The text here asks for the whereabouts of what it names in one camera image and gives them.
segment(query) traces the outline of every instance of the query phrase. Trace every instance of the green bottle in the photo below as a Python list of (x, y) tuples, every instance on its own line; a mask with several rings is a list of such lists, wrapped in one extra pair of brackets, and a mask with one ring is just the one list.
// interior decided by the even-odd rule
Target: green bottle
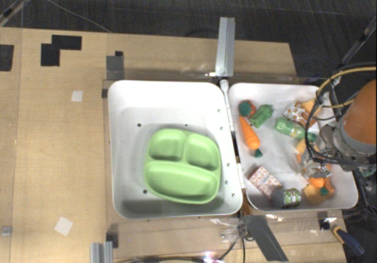
[[(275, 130), (285, 135), (289, 135), (295, 139), (305, 138), (305, 129), (299, 124), (295, 124), (292, 121), (286, 120), (284, 117), (279, 117), (275, 123)], [(307, 138), (311, 143), (316, 141), (317, 136), (308, 132)]]
[(249, 118), (249, 121), (255, 126), (255, 128), (259, 128), (267, 119), (272, 116), (272, 113), (272, 105), (262, 105), (257, 110), (257, 112), (255, 112), (254, 115)]

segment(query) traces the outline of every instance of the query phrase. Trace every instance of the white plastic tray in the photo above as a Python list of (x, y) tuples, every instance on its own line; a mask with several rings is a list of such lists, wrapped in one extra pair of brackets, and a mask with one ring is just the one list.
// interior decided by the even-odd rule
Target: white plastic tray
[[(210, 83), (118, 81), (109, 89), (108, 108), (113, 201), (121, 216), (228, 215), (240, 209), (242, 193), (236, 158), (224, 96), (218, 87)], [(211, 202), (184, 205), (146, 192), (145, 153), (151, 136), (164, 128), (191, 130), (219, 145), (221, 182)]]
[[(248, 180), (247, 177), (258, 166), (264, 166), (282, 184), (283, 188), (296, 188), (302, 190), (307, 181), (297, 172), (295, 147), (298, 140), (285, 136), (274, 130), (275, 120), (282, 116), (283, 112), (295, 101), (307, 101), (315, 96), (317, 90), (314, 86), (275, 85), (275, 84), (249, 84), (239, 83), (230, 88), (229, 99), (232, 107), (232, 116), (237, 131), (237, 143), (240, 152), (240, 160), (244, 170), (247, 195), (250, 203), (261, 211), (279, 211), (274, 208), (268, 198), (262, 195)], [(262, 127), (255, 129), (260, 142), (260, 150), (263, 157), (254, 158), (251, 151), (244, 143), (238, 121), (238, 104), (242, 100), (251, 100), (258, 108), (263, 104), (272, 104), (274, 113)], [(329, 117), (331, 109), (326, 109), (318, 114), (319, 117)], [(296, 211), (347, 209), (356, 205), (358, 190), (351, 172), (344, 172), (340, 166), (333, 166), (331, 181), (335, 187), (334, 197), (327, 199), (320, 205), (310, 204), (305, 197)]]

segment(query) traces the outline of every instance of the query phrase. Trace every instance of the metal bracket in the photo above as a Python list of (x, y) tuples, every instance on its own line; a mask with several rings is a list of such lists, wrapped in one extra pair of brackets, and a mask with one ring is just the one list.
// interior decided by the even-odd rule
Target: metal bracket
[(3, 27), (6, 23), (9, 22), (11, 18), (22, 8), (24, 8), (27, 3), (31, 0), (16, 0), (11, 6), (0, 15), (0, 27)]
[(113, 263), (113, 242), (90, 245), (90, 263)]
[(231, 77), (234, 69), (234, 36), (236, 23), (234, 18), (220, 18), (219, 43), (215, 73), (217, 77)]

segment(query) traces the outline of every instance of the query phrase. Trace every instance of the white paper piece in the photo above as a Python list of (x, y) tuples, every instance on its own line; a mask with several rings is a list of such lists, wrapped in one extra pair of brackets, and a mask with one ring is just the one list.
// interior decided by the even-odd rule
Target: white paper piece
[(71, 101), (80, 102), (82, 101), (83, 91), (73, 91)]
[(64, 236), (68, 236), (71, 228), (72, 228), (73, 222), (69, 221), (67, 218), (60, 217), (58, 223), (56, 224), (54, 230), (56, 230), (58, 233), (61, 233)]

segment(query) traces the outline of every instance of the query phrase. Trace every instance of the white wire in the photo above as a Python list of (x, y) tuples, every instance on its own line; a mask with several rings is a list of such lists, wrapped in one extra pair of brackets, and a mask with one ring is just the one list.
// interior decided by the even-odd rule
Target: white wire
[(98, 24), (98, 23), (96, 23), (96, 22), (94, 22), (94, 21), (92, 21), (92, 20), (90, 20), (90, 19), (88, 19), (88, 18), (86, 18), (86, 17), (84, 17), (84, 16), (82, 16), (82, 15), (78, 15), (78, 14), (76, 14), (75, 12), (70, 11), (69, 9), (66, 9), (66, 8), (64, 8), (63, 6), (61, 6), (61, 5), (57, 4), (57, 3), (55, 3), (55, 2), (52, 1), (52, 0), (46, 0), (46, 1), (50, 2), (51, 4), (55, 5), (55, 6), (58, 7), (58, 8), (61, 8), (62, 10), (68, 12), (69, 14), (72, 14), (72, 15), (75, 15), (76, 17), (79, 17), (79, 18), (81, 18), (81, 19), (84, 19), (84, 20), (86, 20), (86, 21), (88, 21), (88, 22), (90, 22), (90, 23), (92, 23), (92, 24), (94, 24), (94, 25), (100, 27), (100, 28), (103, 29), (104, 31), (107, 31), (107, 32), (110, 32), (110, 33), (111, 33), (110, 30), (108, 30), (107, 28), (103, 27), (102, 25), (100, 25), (100, 24)]

